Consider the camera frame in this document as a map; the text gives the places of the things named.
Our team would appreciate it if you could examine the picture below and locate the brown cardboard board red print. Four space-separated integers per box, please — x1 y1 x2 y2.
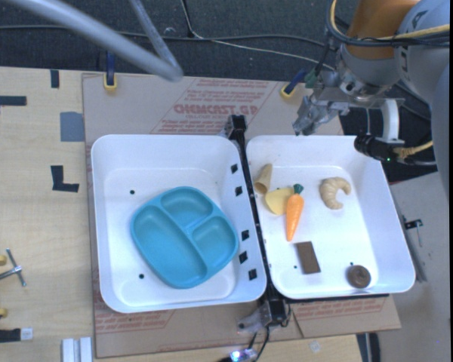
81 72 402 358

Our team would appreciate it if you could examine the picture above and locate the blue divided plate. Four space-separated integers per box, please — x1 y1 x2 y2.
130 186 240 290

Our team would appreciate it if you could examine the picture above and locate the black block with thin wires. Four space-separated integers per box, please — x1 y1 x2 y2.
226 114 249 142
236 299 292 333

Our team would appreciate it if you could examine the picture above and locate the orange carrot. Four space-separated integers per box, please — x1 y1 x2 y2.
285 183 306 243

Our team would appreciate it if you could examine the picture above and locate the beige ice cream cone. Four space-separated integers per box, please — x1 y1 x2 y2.
253 163 274 195

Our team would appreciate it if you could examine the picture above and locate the brown doughnut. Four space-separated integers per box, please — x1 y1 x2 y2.
347 264 372 290

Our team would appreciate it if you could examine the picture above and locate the white plastic tray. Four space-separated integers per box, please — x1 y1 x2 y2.
90 133 269 314
245 134 417 301

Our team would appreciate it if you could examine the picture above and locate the beige croissant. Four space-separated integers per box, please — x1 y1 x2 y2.
319 176 353 211

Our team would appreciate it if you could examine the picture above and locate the yellow cheese wedge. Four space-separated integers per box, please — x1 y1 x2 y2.
264 187 296 216

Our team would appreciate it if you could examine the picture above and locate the thin black rod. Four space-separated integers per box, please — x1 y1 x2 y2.
234 125 284 316

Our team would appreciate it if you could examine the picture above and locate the brown chocolate bar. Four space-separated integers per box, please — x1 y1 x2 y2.
294 241 322 275

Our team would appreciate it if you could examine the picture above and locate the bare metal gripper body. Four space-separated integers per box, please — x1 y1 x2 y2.
310 69 405 115

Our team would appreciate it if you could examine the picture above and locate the black cylinder on white bracket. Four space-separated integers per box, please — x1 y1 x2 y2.
353 99 405 162

